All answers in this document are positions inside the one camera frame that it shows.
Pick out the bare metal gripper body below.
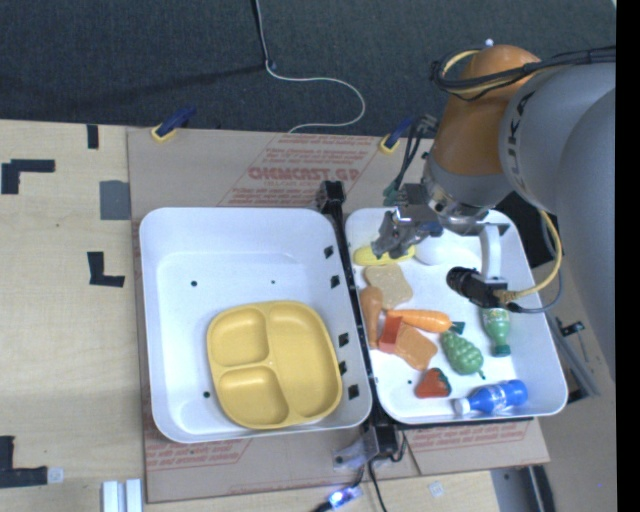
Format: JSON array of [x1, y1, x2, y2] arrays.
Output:
[[391, 182, 491, 236]]

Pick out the orange toast slice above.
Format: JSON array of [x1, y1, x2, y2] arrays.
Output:
[[394, 324, 440, 371]]

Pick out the yellow banana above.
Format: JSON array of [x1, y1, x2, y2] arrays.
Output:
[[352, 243, 417, 267]]

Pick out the thin black rod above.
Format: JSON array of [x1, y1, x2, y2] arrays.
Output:
[[329, 199, 392, 441]]

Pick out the tan bread slice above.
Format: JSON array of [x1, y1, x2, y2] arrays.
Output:
[[363, 263, 414, 310]]

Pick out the brown cardboard board red print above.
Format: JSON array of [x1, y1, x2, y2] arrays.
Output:
[[125, 127, 551, 504]]

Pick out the red orange block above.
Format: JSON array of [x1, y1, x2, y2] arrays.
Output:
[[378, 316, 404, 354]]

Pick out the green grapes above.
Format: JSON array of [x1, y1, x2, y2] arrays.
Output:
[[439, 329, 487, 380]]

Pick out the black block with thin wires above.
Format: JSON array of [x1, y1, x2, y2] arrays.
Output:
[[372, 422, 402, 460], [318, 180, 348, 216]]

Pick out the green bottle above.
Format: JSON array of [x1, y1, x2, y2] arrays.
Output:
[[480, 307, 512, 357]]

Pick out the pale orange drumstick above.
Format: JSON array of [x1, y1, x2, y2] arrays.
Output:
[[359, 285, 386, 350]]

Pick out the white rounded object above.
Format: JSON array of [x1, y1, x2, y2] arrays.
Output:
[[414, 238, 469, 267]]

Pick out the orange carrot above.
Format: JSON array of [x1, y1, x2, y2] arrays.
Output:
[[385, 308, 467, 335]]

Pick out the black cylinder on white bracket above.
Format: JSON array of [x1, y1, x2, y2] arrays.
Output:
[[445, 224, 511, 309]]

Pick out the yellow divided plate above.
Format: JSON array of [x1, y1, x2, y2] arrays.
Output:
[[206, 299, 344, 430]]

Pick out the blue bottle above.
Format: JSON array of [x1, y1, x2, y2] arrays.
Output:
[[453, 378, 530, 417]]

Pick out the white plastic tray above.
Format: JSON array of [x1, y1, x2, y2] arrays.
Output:
[[138, 206, 374, 445], [344, 206, 570, 426]]

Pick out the red strawberry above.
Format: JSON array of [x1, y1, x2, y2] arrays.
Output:
[[414, 367, 452, 400]]

